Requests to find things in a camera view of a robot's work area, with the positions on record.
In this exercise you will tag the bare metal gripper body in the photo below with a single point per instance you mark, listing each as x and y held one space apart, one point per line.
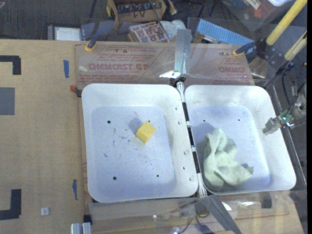
300 105

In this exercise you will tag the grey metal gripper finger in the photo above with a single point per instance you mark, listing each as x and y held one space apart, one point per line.
270 126

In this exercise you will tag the white plastic tray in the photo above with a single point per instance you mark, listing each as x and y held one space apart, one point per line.
258 140
126 160

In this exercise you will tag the pale green cloth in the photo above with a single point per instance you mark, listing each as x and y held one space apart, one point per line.
220 162

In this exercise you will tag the thin black and white rod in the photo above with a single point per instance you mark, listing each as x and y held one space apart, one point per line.
186 116

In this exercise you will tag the yellow cube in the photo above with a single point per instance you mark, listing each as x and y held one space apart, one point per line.
145 132

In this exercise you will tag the brown cardboard board red print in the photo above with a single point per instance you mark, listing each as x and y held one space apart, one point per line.
122 64

